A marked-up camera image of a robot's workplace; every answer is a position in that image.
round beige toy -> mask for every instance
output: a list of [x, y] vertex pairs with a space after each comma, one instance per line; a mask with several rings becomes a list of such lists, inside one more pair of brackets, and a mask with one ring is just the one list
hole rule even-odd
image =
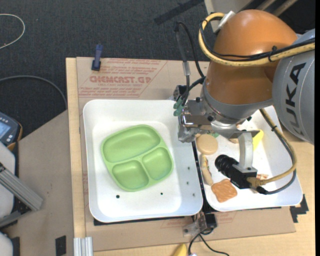
[[197, 149], [205, 155], [212, 155], [218, 150], [218, 141], [210, 134], [201, 134], [195, 139]]

blue clamp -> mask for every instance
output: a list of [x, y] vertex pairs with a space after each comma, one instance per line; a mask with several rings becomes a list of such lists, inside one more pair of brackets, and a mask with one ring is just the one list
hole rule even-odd
[[94, 55], [94, 60], [92, 61], [92, 67], [91, 69], [94, 71], [100, 71], [100, 66], [101, 66], [101, 53], [102, 49], [104, 47], [101, 44], [97, 44], [95, 47], [95, 55]]

digital display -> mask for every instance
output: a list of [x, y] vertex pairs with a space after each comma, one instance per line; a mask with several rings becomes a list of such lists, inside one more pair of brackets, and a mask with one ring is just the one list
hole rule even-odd
[[0, 139], [6, 134], [7, 131], [9, 131], [10, 126], [4, 124], [3, 122], [0, 122]]

green plate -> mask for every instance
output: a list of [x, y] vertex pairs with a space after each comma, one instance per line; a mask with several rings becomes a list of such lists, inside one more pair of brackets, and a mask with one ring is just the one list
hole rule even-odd
[[174, 167], [170, 151], [151, 126], [132, 126], [105, 138], [103, 161], [117, 185], [134, 192], [167, 178]]

yellow toy banana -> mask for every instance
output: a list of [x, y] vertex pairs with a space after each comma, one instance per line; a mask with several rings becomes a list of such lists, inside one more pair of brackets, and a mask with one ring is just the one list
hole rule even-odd
[[182, 243], [179, 245], [178, 249], [174, 252], [172, 256], [187, 256], [187, 246]]

